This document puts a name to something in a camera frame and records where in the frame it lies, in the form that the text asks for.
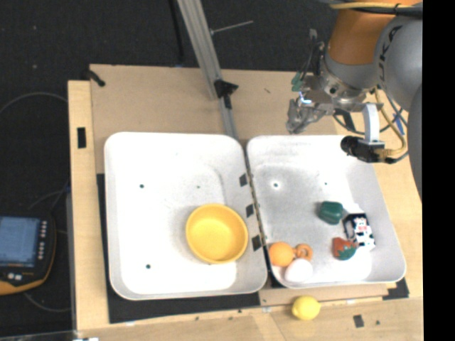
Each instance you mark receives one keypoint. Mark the white toy egg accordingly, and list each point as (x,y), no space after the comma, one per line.
(298,271)

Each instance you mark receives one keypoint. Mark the pale wood board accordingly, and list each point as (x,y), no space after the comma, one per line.
(149,101)

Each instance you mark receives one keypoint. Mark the yellow toy lemon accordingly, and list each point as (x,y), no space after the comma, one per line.
(306,308)

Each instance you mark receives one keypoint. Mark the white plastic tray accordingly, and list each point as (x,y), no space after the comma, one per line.
(160,226)
(302,176)

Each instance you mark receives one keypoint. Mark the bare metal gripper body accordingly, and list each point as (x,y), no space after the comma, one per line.
(337,92)

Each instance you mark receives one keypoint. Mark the orange toy fruit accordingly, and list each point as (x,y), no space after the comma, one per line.
(281,254)

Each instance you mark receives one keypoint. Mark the yellow bowl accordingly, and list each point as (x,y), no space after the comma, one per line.
(217,233)

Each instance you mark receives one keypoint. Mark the green toy pepper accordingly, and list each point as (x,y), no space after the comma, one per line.
(330,211)

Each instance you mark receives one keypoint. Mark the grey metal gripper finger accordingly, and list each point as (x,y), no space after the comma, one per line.
(308,116)
(293,117)

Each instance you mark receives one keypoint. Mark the red toy strawberry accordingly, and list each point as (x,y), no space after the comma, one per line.
(343,249)

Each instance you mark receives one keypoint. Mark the black cylinder on white bracket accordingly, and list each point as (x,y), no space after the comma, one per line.
(368,149)

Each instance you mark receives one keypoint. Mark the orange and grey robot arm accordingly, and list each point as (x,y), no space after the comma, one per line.
(359,30)

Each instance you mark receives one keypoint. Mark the orange toy doughnut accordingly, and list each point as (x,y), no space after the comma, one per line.
(306,248)

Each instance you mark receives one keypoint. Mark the white carton with cow print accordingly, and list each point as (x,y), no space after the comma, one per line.
(362,231)

